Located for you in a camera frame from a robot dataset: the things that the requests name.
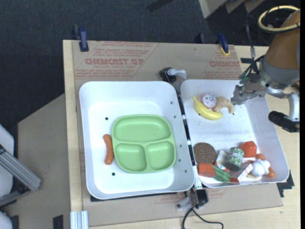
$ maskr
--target pink donut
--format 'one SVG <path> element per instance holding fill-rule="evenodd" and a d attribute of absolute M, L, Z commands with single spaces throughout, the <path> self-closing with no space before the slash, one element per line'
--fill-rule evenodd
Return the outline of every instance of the pink donut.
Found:
<path fill-rule="evenodd" d="M 212 93 L 208 93 L 202 96 L 202 103 L 207 107 L 207 108 L 213 108 L 216 105 L 216 96 Z"/>

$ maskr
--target green can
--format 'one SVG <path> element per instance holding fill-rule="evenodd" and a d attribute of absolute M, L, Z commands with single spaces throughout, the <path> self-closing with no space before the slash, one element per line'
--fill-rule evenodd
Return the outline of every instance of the green can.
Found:
<path fill-rule="evenodd" d="M 244 151 L 237 147 L 231 147 L 225 167 L 231 171 L 239 171 L 244 158 Z"/>

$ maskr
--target green plate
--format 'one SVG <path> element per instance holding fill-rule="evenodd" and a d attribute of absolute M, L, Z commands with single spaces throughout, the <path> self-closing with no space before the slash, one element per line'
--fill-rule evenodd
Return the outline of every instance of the green plate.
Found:
<path fill-rule="evenodd" d="M 126 115 L 112 126 L 114 157 L 127 172 L 163 171 L 176 161 L 176 145 L 168 121 L 154 114 Z"/>

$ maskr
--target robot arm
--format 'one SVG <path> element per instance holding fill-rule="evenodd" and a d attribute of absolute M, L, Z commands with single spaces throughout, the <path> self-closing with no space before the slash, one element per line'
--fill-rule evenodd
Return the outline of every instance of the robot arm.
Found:
<path fill-rule="evenodd" d="M 281 9 L 294 12 L 280 28 L 271 29 L 262 24 L 261 20 L 268 13 Z M 231 102 L 241 105 L 248 99 L 264 97 L 266 93 L 277 98 L 287 98 L 290 104 L 289 116 L 272 111 L 268 118 L 286 131 L 300 132 L 298 94 L 283 92 L 300 80 L 300 9 L 293 6 L 272 8 L 260 16 L 258 25 L 262 30 L 276 35 L 266 55 L 255 60 L 240 76 L 241 85 L 235 86 Z"/>

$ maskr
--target orange toy food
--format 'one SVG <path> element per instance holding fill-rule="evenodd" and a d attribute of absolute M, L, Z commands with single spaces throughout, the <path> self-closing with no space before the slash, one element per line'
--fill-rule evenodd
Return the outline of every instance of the orange toy food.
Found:
<path fill-rule="evenodd" d="M 112 138 L 109 134 L 105 134 L 103 136 L 103 139 L 104 139 L 104 142 L 105 142 L 106 148 L 107 148 L 105 164 L 110 165 L 113 162 L 113 158 L 114 158 Z"/>
<path fill-rule="evenodd" d="M 198 175 L 203 177 L 215 177 L 216 171 L 213 169 L 212 164 L 199 164 Z"/>
<path fill-rule="evenodd" d="M 244 151 L 245 158 L 255 157 L 257 147 L 253 141 L 243 143 L 240 148 Z"/>
<path fill-rule="evenodd" d="M 265 156 L 263 154 L 257 154 L 257 155 L 255 155 L 255 158 L 265 160 Z M 275 177 L 275 171 L 272 170 L 271 167 L 269 167 L 268 170 L 269 170 L 269 173 L 267 174 L 267 176 L 270 177 L 270 178 L 274 178 Z"/>

